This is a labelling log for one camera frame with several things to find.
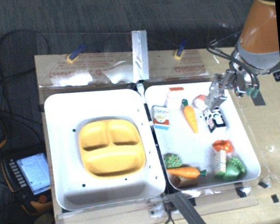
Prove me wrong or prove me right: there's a white plastic tray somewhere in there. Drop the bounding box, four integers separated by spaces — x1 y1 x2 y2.
42 83 168 213
143 75 263 195

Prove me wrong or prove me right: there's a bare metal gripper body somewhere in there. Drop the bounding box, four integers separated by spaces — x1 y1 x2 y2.
208 66 256 100

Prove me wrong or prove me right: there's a yellow divided plate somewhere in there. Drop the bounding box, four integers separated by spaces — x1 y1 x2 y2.
76 116 148 181

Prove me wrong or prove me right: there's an orange packet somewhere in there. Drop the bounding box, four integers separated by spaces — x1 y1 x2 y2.
211 138 234 155

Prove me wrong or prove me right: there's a thin black and white rod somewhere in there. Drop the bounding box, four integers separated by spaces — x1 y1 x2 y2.
136 81 170 198

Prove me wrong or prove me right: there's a white carton with red top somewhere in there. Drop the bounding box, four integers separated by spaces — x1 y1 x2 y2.
163 86 186 111

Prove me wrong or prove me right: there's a small white printed carton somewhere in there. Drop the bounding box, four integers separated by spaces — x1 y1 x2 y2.
211 149 229 177

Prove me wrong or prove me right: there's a green broccoli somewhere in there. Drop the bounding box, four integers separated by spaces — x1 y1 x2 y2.
213 155 247 183

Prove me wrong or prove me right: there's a red and white can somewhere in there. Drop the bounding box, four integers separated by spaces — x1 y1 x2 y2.
193 93 209 112

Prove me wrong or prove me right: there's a black and white carton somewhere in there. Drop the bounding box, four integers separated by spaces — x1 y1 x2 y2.
202 106 228 134

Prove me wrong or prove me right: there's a brown cardboard board red print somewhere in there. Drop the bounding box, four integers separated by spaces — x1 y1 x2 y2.
33 33 275 224

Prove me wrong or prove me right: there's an orange carrot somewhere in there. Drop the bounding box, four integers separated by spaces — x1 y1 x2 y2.
166 164 208 182
179 98 199 135

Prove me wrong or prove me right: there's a blue red and white carton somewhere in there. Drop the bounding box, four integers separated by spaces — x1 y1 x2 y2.
151 103 171 132

